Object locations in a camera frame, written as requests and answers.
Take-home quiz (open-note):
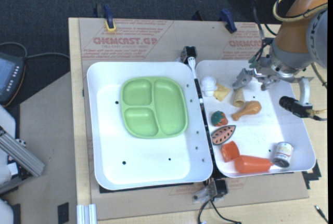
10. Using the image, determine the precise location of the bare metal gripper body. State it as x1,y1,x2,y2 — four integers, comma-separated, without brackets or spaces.
253,56,299,84

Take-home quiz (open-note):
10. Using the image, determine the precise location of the tan ice cream cone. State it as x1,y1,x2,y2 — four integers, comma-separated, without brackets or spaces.
233,87,246,108

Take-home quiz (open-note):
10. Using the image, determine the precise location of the yellow cheese wedge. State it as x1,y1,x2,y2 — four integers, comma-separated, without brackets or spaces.
213,83,231,102

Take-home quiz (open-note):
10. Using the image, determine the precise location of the brown chicken drumstick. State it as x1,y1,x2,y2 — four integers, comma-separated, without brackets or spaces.
232,100,262,122

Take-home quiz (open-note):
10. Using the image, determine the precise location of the red strawberry green top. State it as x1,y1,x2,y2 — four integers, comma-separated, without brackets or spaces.
210,110,229,127

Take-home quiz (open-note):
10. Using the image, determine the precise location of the thin black and white rod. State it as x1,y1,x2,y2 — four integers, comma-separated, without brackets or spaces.
187,57,216,166

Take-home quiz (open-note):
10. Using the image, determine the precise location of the white plastic tray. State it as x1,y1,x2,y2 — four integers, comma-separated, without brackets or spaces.
86,61,214,191
195,59,317,178

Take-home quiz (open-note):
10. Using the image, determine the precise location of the watermelon slice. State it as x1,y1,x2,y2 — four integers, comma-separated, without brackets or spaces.
211,125,237,146

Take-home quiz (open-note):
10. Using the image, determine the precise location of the orange cylinder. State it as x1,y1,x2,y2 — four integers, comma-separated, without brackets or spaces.
221,140,241,163

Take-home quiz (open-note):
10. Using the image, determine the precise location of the small white can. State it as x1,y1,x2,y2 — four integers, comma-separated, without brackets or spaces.
272,141,294,168

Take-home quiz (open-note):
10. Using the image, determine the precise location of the orange carrot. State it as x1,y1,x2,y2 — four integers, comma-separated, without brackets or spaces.
235,155,274,174

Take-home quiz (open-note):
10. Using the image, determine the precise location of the green divided plate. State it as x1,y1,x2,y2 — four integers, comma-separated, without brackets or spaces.
120,76,188,139

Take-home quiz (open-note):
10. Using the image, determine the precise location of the brown cardboard board red print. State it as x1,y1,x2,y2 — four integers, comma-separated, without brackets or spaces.
78,18,310,221

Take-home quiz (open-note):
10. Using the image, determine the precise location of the black cylinder on white bracket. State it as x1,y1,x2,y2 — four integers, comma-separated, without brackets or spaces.
279,76,314,118

